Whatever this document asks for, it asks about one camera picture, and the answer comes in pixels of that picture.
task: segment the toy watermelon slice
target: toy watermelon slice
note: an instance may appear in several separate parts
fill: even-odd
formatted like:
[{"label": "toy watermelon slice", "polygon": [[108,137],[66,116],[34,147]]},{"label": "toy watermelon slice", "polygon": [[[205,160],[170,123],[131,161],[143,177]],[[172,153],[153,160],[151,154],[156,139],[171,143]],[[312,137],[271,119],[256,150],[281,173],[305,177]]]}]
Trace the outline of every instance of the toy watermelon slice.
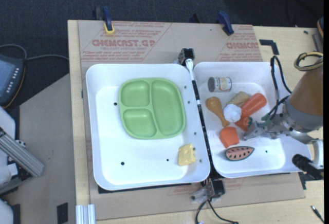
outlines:
[{"label": "toy watermelon slice", "polygon": [[225,156],[231,161],[240,161],[252,154],[255,148],[250,146],[236,146],[226,149]]}]

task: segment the wooden table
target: wooden table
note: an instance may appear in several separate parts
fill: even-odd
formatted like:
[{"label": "wooden table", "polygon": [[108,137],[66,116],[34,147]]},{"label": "wooden table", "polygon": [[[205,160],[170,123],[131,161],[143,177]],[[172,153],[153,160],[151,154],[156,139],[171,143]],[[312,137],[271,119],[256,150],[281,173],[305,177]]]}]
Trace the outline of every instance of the wooden table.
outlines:
[{"label": "wooden table", "polygon": [[[254,27],[257,39],[273,40],[276,42],[280,55],[286,83],[290,89],[294,88],[303,73],[293,67],[296,57],[307,51],[313,51],[315,46],[312,34],[313,28],[281,28],[281,27]],[[77,204],[90,204],[87,154],[84,129],[83,102],[81,98],[82,80],[80,67],[79,29],[78,21],[68,21],[70,80],[72,100],[72,122],[74,138],[76,202]],[[272,57],[269,46],[260,46],[264,61]],[[323,139],[323,128],[311,132],[314,138]],[[324,217],[324,182],[309,181],[306,184],[305,199],[250,204],[217,209],[219,215],[239,223],[320,223],[310,206],[314,205]],[[109,219],[97,223],[194,223],[195,211],[167,213],[140,217]],[[199,220],[205,223],[224,223],[219,220],[210,209],[202,210]]]}]

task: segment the white tray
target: white tray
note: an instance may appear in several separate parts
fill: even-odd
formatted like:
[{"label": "white tray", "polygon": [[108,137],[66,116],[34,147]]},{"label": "white tray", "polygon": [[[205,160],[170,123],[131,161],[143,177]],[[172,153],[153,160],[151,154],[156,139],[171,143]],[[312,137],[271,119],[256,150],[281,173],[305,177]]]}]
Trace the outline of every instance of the white tray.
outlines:
[{"label": "white tray", "polygon": [[[240,161],[229,161],[224,155],[225,147],[219,139],[219,133],[223,129],[223,126],[219,118],[207,109],[205,101],[209,97],[217,96],[224,108],[227,102],[239,91],[244,91],[249,95],[260,92],[266,97],[267,105],[252,115],[252,118],[254,121],[261,122],[261,118],[276,104],[270,63],[202,62],[195,66],[194,74],[200,95],[214,167],[222,176],[235,178],[296,172],[300,171],[300,169],[291,161],[295,154],[301,154],[311,159],[308,146],[292,137],[283,136],[275,140],[266,137],[256,137],[243,141],[243,131],[235,126],[234,123],[231,123],[230,126],[236,127],[240,137],[240,142],[236,146],[251,146],[255,150],[251,156]],[[288,93],[282,84],[280,71],[277,66],[275,68],[275,75],[281,99],[288,95]],[[210,77],[230,77],[232,80],[231,91],[209,92],[208,79]]]},{"label": "white tray", "polygon": [[[120,86],[131,79],[164,78],[177,85],[186,127],[166,139],[136,139],[124,129]],[[96,64],[86,73],[94,177],[110,191],[202,182],[210,173],[204,134],[189,72],[178,64]],[[177,164],[178,149],[192,143],[196,162]]]}]

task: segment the black floor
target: black floor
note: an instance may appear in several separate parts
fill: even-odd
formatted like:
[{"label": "black floor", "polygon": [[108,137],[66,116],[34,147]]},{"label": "black floor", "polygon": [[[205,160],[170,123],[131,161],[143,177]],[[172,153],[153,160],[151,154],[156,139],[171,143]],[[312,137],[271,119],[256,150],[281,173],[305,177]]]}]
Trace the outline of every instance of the black floor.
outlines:
[{"label": "black floor", "polygon": [[[281,27],[315,27],[324,12],[323,0],[0,0],[0,45],[23,46],[28,57],[67,57],[67,20],[92,19],[92,10],[105,5],[112,20],[188,22],[196,13],[201,23],[215,23],[217,13],[225,11],[233,24]],[[13,47],[0,53],[23,56]],[[10,108],[68,72],[62,58],[28,61],[22,89]]]}]

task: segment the can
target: can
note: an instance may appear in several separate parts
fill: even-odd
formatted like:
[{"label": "can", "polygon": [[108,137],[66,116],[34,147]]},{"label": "can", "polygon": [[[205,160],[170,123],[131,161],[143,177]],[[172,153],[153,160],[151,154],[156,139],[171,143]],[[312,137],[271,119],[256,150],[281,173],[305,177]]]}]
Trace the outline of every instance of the can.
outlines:
[{"label": "can", "polygon": [[232,81],[229,77],[210,77],[208,89],[210,92],[225,92],[232,88]]}]

